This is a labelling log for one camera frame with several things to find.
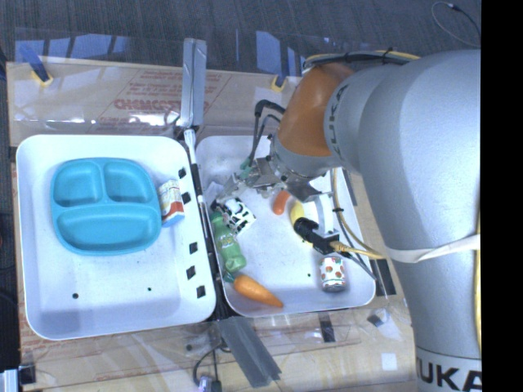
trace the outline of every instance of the white can with red pattern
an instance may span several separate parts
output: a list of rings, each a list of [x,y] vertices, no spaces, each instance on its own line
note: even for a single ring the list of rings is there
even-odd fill
[[[321,285],[326,292],[340,292],[346,288],[345,269],[341,257],[329,256],[320,260]]]

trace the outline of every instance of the white strap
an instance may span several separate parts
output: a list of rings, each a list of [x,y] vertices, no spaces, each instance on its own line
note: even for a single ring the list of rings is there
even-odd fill
[[[418,263],[419,261],[428,260],[452,254],[454,252],[463,252],[468,250],[481,249],[481,234],[474,234],[470,237],[459,239],[445,244],[438,248],[424,248],[420,250],[395,250],[387,247],[388,256],[395,261],[402,263]]]

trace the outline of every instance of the white plastic tray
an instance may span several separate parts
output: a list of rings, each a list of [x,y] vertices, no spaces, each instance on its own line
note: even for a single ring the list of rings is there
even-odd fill
[[[66,250],[52,226],[51,177],[64,161],[89,157],[134,160],[156,187],[185,169],[181,192],[191,198],[185,219],[162,228],[143,251],[80,256]],[[39,336],[64,340],[140,331],[197,323],[212,313],[216,293],[181,145],[161,136],[31,136],[18,148],[16,166],[25,306]]]
[[[224,185],[229,176],[239,170],[239,165],[251,151],[252,142],[251,136],[210,136],[203,139],[196,149],[203,190],[213,181]],[[257,156],[265,157],[268,153],[269,141],[264,138]],[[320,177],[312,185],[319,190],[330,191],[330,176]],[[352,230],[360,236],[360,227],[341,172],[338,173],[337,186],[340,203],[345,208],[344,216]],[[284,303],[284,307],[280,309],[250,301],[238,294],[230,283],[224,283],[226,299],[236,312],[243,316],[260,317],[336,310],[366,305],[374,298],[374,281],[356,263],[346,258],[343,260],[348,289],[336,293],[322,290],[318,263],[323,256],[303,243],[294,232],[289,218],[292,200],[288,201],[286,212],[277,216],[271,210],[273,199],[264,199],[254,189],[248,189],[240,198],[257,218],[238,237],[248,262],[242,272],[268,287]]]

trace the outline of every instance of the orange toy carrot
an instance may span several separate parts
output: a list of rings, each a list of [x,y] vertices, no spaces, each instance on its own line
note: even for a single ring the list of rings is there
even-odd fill
[[[285,203],[287,203],[288,198],[291,194],[287,190],[282,190],[276,196],[275,202],[272,204],[272,211],[276,215],[281,215],[285,211]]]
[[[235,277],[235,290],[253,301],[258,301],[267,305],[277,306],[282,308],[284,304],[272,294],[266,287],[263,287],[253,278],[245,274],[240,274]]]

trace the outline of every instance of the blue object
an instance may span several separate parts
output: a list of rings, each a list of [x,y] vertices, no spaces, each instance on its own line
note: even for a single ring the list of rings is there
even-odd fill
[[[90,256],[144,250],[158,238],[162,225],[149,174],[121,158],[61,164],[51,179],[51,214],[64,247]]]

